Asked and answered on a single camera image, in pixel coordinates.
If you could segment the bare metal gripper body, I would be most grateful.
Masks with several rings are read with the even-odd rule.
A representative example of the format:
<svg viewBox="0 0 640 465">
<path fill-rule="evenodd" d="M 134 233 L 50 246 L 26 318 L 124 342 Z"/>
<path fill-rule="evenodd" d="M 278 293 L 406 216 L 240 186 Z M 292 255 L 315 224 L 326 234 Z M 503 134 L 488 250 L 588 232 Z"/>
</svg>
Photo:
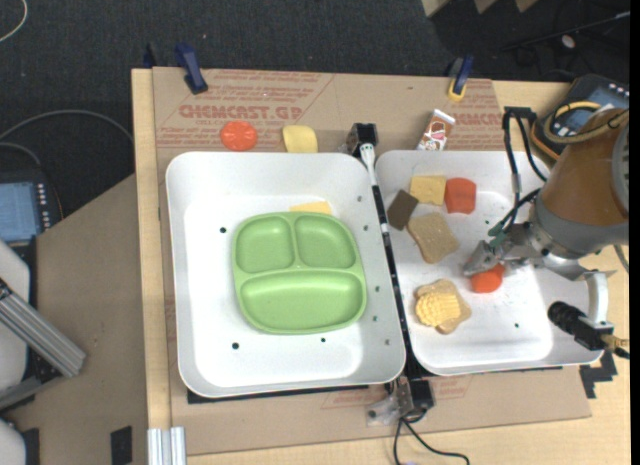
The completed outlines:
<svg viewBox="0 0 640 465">
<path fill-rule="evenodd" d="M 540 263 L 551 252 L 551 238 L 536 222 L 509 228 L 497 224 L 491 229 L 491 248 L 499 263 L 503 257 L 527 257 L 530 263 Z"/>
</svg>

